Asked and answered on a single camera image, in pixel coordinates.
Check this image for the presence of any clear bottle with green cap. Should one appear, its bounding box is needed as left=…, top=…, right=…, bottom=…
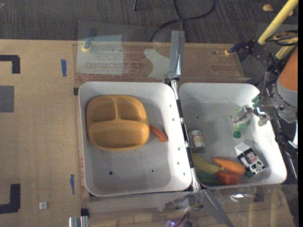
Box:
left=232, top=105, right=254, bottom=139

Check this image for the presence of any green vegetable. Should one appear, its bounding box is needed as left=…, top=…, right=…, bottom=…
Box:
left=196, top=170, right=225, bottom=187

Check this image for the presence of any white cow print carton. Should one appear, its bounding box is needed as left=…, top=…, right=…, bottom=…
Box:
left=234, top=142, right=266, bottom=176

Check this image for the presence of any orange carrot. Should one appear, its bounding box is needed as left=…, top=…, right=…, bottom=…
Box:
left=213, top=157, right=253, bottom=178

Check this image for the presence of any orange sausage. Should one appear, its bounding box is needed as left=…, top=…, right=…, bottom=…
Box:
left=149, top=124, right=169, bottom=143

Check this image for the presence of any yellow banana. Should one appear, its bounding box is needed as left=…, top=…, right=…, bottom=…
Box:
left=191, top=153, right=225, bottom=175

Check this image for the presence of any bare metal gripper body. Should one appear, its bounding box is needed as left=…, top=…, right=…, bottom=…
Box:
left=253, top=86, right=297, bottom=124

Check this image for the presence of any white plastic tray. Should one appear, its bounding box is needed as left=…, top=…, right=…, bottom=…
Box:
left=78, top=81, right=193, bottom=197
left=177, top=82, right=288, bottom=190

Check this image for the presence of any red cube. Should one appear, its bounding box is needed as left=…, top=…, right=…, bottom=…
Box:
left=217, top=171, right=239, bottom=185

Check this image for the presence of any small can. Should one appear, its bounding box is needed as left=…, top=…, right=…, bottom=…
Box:
left=188, top=129, right=206, bottom=152

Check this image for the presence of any orange divided plate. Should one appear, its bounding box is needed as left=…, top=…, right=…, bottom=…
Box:
left=85, top=94, right=151, bottom=151

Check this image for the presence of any brown cardboard board red print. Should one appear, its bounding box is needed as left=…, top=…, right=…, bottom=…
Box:
left=72, top=41, right=252, bottom=212

